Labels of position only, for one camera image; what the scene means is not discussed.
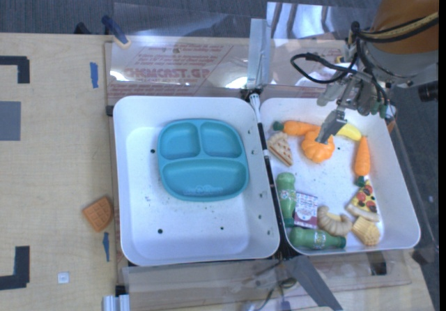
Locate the yellow banana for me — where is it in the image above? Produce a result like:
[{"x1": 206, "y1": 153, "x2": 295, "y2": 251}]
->
[{"x1": 334, "y1": 122, "x2": 363, "y2": 142}]

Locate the blue divided plate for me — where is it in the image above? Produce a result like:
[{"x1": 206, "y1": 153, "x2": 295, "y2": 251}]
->
[{"x1": 156, "y1": 118, "x2": 250, "y2": 203}]

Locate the yellow waffle biscuit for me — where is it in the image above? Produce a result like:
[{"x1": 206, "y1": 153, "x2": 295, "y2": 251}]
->
[{"x1": 351, "y1": 215, "x2": 382, "y2": 247}]

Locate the thin black and white rod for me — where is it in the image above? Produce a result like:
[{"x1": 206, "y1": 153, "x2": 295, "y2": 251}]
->
[{"x1": 248, "y1": 92, "x2": 291, "y2": 234}]

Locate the pizza slice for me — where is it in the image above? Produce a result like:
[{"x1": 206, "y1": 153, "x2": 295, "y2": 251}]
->
[{"x1": 345, "y1": 179, "x2": 381, "y2": 223}]

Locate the beige pie slice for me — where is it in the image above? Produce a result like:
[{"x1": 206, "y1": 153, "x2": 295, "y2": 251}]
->
[{"x1": 266, "y1": 131, "x2": 294, "y2": 168}]

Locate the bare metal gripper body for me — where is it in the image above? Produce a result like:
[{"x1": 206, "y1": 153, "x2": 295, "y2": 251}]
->
[{"x1": 316, "y1": 70, "x2": 388, "y2": 117}]

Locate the white plastic tray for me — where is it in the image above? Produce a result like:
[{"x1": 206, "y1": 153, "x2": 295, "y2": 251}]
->
[
  {"x1": 112, "y1": 95, "x2": 281, "y2": 267},
  {"x1": 259, "y1": 97, "x2": 422, "y2": 257}
]

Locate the red and white carton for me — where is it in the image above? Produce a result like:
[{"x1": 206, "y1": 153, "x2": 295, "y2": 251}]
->
[{"x1": 293, "y1": 191, "x2": 319, "y2": 231}]

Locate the black cylinder on white bracket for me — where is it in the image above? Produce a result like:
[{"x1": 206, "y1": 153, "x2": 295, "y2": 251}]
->
[{"x1": 410, "y1": 62, "x2": 440, "y2": 103}]

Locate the orange waffle biscuit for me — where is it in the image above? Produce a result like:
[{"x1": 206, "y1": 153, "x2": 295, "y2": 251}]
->
[{"x1": 82, "y1": 195, "x2": 114, "y2": 233}]

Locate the green bottle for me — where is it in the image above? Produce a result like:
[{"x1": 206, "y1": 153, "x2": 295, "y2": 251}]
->
[
  {"x1": 289, "y1": 226, "x2": 347, "y2": 252},
  {"x1": 275, "y1": 172, "x2": 298, "y2": 229}
]

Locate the orange carrot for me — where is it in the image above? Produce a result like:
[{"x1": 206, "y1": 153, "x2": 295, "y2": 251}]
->
[
  {"x1": 353, "y1": 135, "x2": 371, "y2": 188},
  {"x1": 272, "y1": 120, "x2": 321, "y2": 137}
]

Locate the orange pumpkin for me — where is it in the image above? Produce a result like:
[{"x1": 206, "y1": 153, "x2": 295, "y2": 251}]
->
[{"x1": 300, "y1": 129, "x2": 337, "y2": 165}]

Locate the beige croissant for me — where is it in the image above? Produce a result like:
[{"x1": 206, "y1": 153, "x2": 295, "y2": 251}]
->
[{"x1": 316, "y1": 205, "x2": 354, "y2": 238}]

